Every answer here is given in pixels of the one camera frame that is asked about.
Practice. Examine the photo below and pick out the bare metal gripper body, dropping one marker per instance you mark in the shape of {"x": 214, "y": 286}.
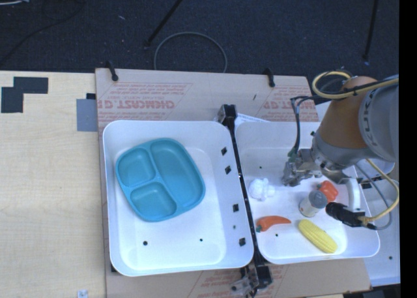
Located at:
{"x": 307, "y": 161}

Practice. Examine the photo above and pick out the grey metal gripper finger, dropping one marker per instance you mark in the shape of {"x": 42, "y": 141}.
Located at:
{"x": 305, "y": 177}
{"x": 289, "y": 180}

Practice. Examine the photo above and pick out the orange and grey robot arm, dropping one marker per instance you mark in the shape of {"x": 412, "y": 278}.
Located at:
{"x": 345, "y": 124}

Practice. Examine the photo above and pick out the orange toy bell pepper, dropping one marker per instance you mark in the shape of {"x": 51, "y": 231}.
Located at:
{"x": 329, "y": 190}

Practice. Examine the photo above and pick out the small can grey lid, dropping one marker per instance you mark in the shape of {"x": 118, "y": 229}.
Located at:
{"x": 311, "y": 205}

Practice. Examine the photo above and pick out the white toy cauliflower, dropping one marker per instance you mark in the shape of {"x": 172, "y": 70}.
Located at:
{"x": 260, "y": 188}

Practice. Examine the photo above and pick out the orange toy chili pepper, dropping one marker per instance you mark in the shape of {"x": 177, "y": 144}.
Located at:
{"x": 272, "y": 221}

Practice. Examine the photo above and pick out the thin black rod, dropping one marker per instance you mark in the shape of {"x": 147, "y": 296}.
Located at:
{"x": 242, "y": 179}

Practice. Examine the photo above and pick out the yellow toy corn cob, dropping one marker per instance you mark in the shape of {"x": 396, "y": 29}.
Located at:
{"x": 317, "y": 236}

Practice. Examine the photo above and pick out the white plastic tray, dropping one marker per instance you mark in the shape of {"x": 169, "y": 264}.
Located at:
{"x": 195, "y": 251}
{"x": 286, "y": 251}
{"x": 384, "y": 251}

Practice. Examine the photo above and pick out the white paper sheet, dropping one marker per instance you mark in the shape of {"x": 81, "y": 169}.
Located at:
{"x": 251, "y": 118}

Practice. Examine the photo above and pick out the brown cardboard board red print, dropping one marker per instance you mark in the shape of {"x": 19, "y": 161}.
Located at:
{"x": 195, "y": 101}

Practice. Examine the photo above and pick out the blue divided plate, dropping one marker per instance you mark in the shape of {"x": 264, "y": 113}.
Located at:
{"x": 159, "y": 179}

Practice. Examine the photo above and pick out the black cylinder on white bracket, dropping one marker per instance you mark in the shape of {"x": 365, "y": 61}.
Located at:
{"x": 346, "y": 213}

